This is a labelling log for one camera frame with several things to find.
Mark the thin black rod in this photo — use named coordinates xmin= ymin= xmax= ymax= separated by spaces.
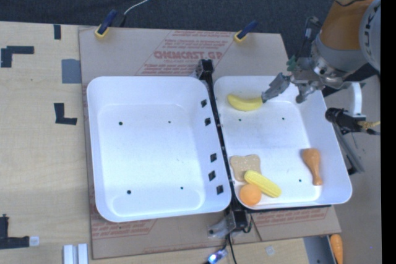
xmin=202 ymin=70 xmax=246 ymax=217

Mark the brown cardboard board red print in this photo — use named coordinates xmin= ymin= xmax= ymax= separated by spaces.
xmin=78 ymin=26 xmax=342 ymax=260

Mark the yellow corn cob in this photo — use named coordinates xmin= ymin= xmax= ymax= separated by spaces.
xmin=243 ymin=169 xmax=283 ymax=198

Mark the yellow banana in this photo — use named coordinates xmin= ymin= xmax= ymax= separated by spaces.
xmin=227 ymin=93 xmax=264 ymax=113

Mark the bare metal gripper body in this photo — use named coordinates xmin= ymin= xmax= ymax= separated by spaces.
xmin=289 ymin=57 xmax=345 ymax=90

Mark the black cylinder on white bracket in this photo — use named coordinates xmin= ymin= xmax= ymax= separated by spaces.
xmin=324 ymin=82 xmax=368 ymax=134

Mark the orange fruit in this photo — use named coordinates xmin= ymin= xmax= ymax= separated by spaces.
xmin=239 ymin=184 xmax=263 ymax=207

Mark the white plastic tray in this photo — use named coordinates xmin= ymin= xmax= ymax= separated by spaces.
xmin=213 ymin=75 xmax=353 ymax=211
xmin=86 ymin=75 xmax=233 ymax=223

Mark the black block with thin wires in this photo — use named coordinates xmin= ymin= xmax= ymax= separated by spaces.
xmin=231 ymin=208 xmax=249 ymax=232
xmin=197 ymin=58 xmax=215 ymax=82

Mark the brown chicken drumstick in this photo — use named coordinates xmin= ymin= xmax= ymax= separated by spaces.
xmin=301 ymin=148 xmax=324 ymax=187

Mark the tan bread slice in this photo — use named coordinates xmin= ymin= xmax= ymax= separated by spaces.
xmin=229 ymin=153 xmax=262 ymax=182

